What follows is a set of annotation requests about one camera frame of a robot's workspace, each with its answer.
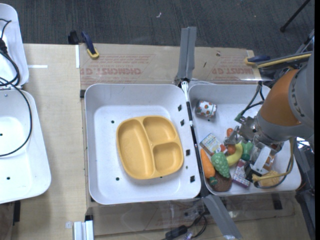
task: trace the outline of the yellow plate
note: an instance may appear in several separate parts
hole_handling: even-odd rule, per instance
[[[120,123],[116,144],[125,171],[139,180],[172,174],[184,154],[173,123],[159,115],[139,116]]]

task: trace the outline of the toy banana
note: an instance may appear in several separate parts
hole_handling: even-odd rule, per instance
[[[236,164],[239,161],[239,159],[242,156],[242,152],[243,152],[243,147],[242,147],[241,143],[235,144],[235,153],[228,155],[226,157],[226,160],[228,162],[229,167],[233,166],[234,164]]]

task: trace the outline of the gray floor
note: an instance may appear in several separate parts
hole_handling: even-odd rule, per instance
[[[311,0],[0,0],[18,12],[24,43],[68,44],[85,30],[94,43],[179,46],[197,27],[196,46],[245,48],[271,58],[295,53],[315,28]]]

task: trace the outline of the table surface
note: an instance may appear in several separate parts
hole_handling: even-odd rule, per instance
[[[81,81],[76,48],[74,45],[24,44],[24,50],[27,64],[31,66],[24,90],[35,99],[52,181],[42,195],[21,200],[20,221],[12,228],[12,240],[72,240],[73,231],[68,225],[83,222],[87,211]],[[236,222],[243,238],[308,239],[301,208],[294,198],[292,203],[294,212],[290,216]],[[167,231],[114,234],[96,239],[157,240],[163,239]],[[218,226],[211,224],[198,239],[225,238]]]

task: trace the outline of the white plastic tray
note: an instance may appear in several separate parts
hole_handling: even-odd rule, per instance
[[[199,194],[199,169],[186,98],[180,88],[172,84],[94,84],[86,90],[84,100],[89,191],[96,202],[114,205],[182,200]],[[184,161],[170,175],[134,179],[122,166],[116,130],[124,120],[148,115],[172,121],[180,137]]]
[[[257,86],[253,84],[196,84],[193,85],[188,92],[191,109],[193,113],[193,123],[195,128],[195,134],[197,142],[200,143],[209,133],[212,133],[216,138],[223,143],[227,128],[235,128],[240,126],[235,121],[236,116],[248,105],[252,99]],[[264,86],[262,88],[264,97],[269,93],[269,88]],[[213,118],[208,120],[205,117],[198,116],[195,113],[196,105],[199,100],[209,101],[217,105],[217,111]],[[257,114],[261,106],[255,106],[249,109],[244,116],[251,116],[252,118]],[[272,169],[278,173],[284,173],[287,169],[288,162],[290,160],[290,143],[286,141],[282,150],[277,153]],[[230,173],[233,175],[235,171],[235,165],[230,168]],[[277,187],[270,189],[261,189],[255,187],[252,183],[248,188],[241,187],[235,183],[232,183],[231,189],[226,192],[216,192],[206,182],[208,190],[218,196],[230,196],[230,195],[245,195],[252,193],[265,193],[265,192],[282,192],[282,191],[294,191],[301,183],[301,175],[294,160],[293,168],[290,174],[287,175],[285,180]]]
[[[3,40],[8,53],[17,64],[20,86],[27,83],[29,71],[21,38],[18,14],[10,5],[0,3],[0,18],[11,20]],[[6,22],[0,20],[0,35]],[[0,77],[11,80],[16,72],[0,55]],[[44,193],[51,183],[51,172],[34,98],[22,91],[29,101],[32,114],[30,139],[13,154],[0,157],[0,204],[31,198]],[[18,148],[30,130],[30,114],[23,96],[14,88],[0,88],[0,155]]]

